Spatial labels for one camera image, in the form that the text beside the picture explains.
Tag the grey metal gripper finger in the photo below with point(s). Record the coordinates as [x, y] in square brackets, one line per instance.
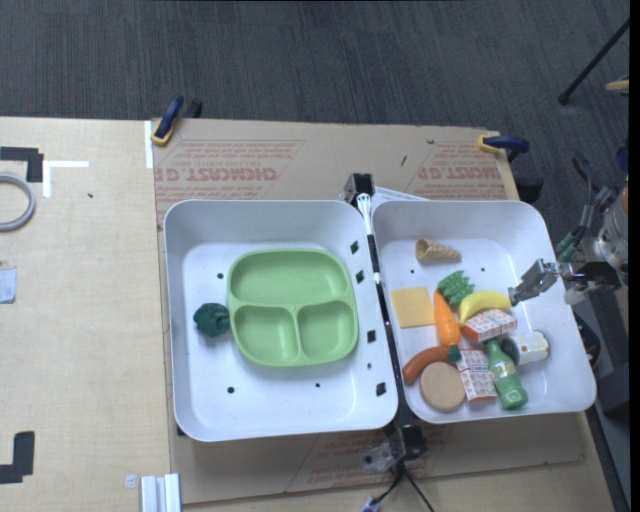
[522, 293]
[541, 273]

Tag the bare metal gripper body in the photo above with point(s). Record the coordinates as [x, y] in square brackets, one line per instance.
[600, 274]

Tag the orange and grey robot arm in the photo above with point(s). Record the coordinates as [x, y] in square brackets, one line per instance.
[625, 198]

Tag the yellow banana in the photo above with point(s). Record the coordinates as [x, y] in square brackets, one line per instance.
[484, 301]

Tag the orange and white carton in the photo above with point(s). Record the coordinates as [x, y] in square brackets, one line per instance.
[489, 324]
[477, 385]

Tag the white can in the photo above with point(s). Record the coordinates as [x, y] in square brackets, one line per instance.
[531, 347]

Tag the green toy vegetable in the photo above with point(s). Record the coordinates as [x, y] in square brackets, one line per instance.
[455, 286]

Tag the orange carrot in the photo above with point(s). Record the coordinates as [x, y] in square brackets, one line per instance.
[446, 322]

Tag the green bottle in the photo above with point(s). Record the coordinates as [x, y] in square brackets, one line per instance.
[506, 375]

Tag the white plastic tray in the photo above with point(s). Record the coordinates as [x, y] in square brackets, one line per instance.
[280, 400]
[550, 380]

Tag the tan ice cream cone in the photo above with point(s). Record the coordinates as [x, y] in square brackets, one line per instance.
[434, 251]

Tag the yellow cheese slice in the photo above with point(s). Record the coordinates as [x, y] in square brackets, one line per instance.
[412, 306]

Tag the orange-brown sausage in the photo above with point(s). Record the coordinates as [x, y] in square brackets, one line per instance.
[422, 361]

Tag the round tan biscuit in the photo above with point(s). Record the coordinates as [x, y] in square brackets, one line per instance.
[442, 386]

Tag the thin black and white rod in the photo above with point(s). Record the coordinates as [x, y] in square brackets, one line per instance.
[373, 260]

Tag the white paper sheet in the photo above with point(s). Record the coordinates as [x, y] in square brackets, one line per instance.
[395, 193]

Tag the black tripod leg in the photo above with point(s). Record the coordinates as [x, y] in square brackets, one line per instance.
[592, 65]

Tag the green divided plate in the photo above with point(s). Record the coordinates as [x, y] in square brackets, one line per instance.
[290, 280]

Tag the brown cardboard board red print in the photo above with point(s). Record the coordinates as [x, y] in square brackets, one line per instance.
[300, 165]

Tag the dark green broccoli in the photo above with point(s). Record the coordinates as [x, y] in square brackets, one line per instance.
[212, 320]

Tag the white tape roll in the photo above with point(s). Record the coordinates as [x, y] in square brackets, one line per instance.
[31, 202]

